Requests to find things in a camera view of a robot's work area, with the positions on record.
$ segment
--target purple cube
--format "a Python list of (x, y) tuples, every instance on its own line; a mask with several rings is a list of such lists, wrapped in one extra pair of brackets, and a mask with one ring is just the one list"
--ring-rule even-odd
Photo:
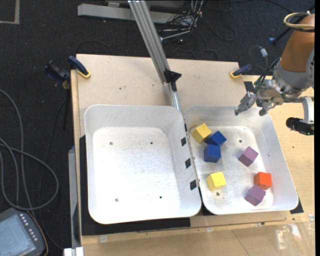
[(221, 146), (223, 143), (225, 143), (226, 140), (227, 140), (226, 137), (223, 136), (220, 131), (217, 131), (217, 132), (211, 134), (211, 135), (205, 140), (205, 142), (206, 142), (207, 144)]
[(251, 165), (258, 156), (258, 152), (256, 152), (253, 148), (248, 146), (245, 151), (240, 155), (238, 160), (243, 163), (246, 167)]
[(216, 163), (221, 158), (220, 146), (208, 144), (205, 147), (203, 154), (205, 162)]
[(264, 191), (258, 185), (253, 185), (248, 192), (246, 193), (245, 200), (247, 200), (250, 204), (257, 206), (262, 202), (266, 195), (266, 191)]

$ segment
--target metal pole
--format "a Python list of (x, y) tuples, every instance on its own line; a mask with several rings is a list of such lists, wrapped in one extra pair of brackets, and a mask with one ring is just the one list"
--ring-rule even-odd
[(169, 35), (169, 36), (166, 36), (166, 37), (161, 37), (160, 40), (163, 41), (165, 39), (169, 39), (169, 38), (175, 38), (175, 37), (178, 37), (178, 36), (181, 36), (181, 35), (184, 35), (184, 34), (187, 34), (187, 33), (190, 33), (191, 31), (188, 30), (188, 31), (185, 31), (185, 32), (181, 32), (181, 33), (178, 33), (178, 34), (172, 34), (172, 35)]
[(155, 24), (153, 23), (146, 1), (128, 1), (135, 21), (141, 32), (142, 38), (151, 56), (155, 69), (161, 80), (161, 83), (168, 84), (170, 91), (171, 104), (177, 110), (180, 109), (179, 96), (177, 91), (172, 88), (172, 83), (167, 82), (165, 77), (165, 71), (170, 71), (170, 67), (165, 55), (165, 51), (162, 47), (159, 35), (157, 33)]

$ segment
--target wooden block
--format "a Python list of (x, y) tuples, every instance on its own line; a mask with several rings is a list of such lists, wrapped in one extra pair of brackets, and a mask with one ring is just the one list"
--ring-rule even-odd
[(218, 145), (218, 146), (221, 146), (226, 141), (227, 141), (226, 137), (223, 136), (223, 134), (220, 131), (216, 131), (205, 140), (207, 144)]
[(253, 148), (248, 146), (242, 155), (238, 158), (238, 160), (243, 163), (245, 166), (249, 167), (257, 158), (258, 152), (256, 152)]
[(203, 159), (205, 162), (216, 163), (221, 158), (221, 149), (218, 145), (208, 144), (203, 151)]
[(200, 144), (206, 138), (208, 138), (211, 133), (212, 131), (209, 129), (209, 127), (205, 123), (203, 123), (194, 129), (194, 131), (192, 132), (192, 136)]
[(260, 188), (257, 185), (253, 185), (248, 192), (246, 193), (245, 200), (247, 200), (250, 204), (257, 206), (262, 202), (266, 195), (266, 191)]
[(260, 171), (254, 175), (253, 182), (263, 190), (267, 190), (272, 186), (272, 175), (271, 173)]
[(211, 173), (207, 178), (206, 178), (206, 183), (208, 184), (208, 187), (210, 191), (213, 190), (219, 190), (225, 185), (227, 185), (226, 179), (222, 171), (216, 172), (216, 173)]

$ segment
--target yellow cube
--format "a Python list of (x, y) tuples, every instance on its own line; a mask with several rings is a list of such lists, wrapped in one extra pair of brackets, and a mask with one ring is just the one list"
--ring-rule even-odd
[(222, 171), (216, 172), (216, 173), (211, 173), (206, 178), (206, 183), (208, 184), (210, 191), (219, 190), (223, 186), (227, 185), (225, 176), (222, 173)]
[(208, 138), (212, 134), (212, 131), (209, 129), (209, 127), (203, 123), (197, 128), (194, 129), (192, 132), (192, 136), (195, 138), (195, 140), (200, 144), (203, 142), (206, 138)]

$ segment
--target white tray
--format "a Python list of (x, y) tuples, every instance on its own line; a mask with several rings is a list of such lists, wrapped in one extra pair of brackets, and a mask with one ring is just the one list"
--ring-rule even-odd
[(101, 224), (196, 215), (201, 197), (182, 114), (93, 105), (84, 114), (88, 210)]
[[(259, 116), (259, 110), (259, 107), (252, 107), (236, 116), (232, 106), (193, 106), (185, 113), (202, 201), (213, 214), (284, 211), (292, 210), (298, 204), (298, 195), (272, 119), (268, 114)], [(191, 135), (203, 123), (213, 133), (220, 131), (227, 139), (221, 145), (221, 158), (217, 163), (204, 161), (207, 144), (199, 144)], [(248, 146), (259, 155), (246, 167), (238, 157)], [(217, 172), (223, 172), (227, 185), (210, 191), (206, 178)], [(245, 196), (254, 185), (254, 175), (258, 172), (271, 173), (272, 187), (266, 191), (263, 201), (253, 206)]]

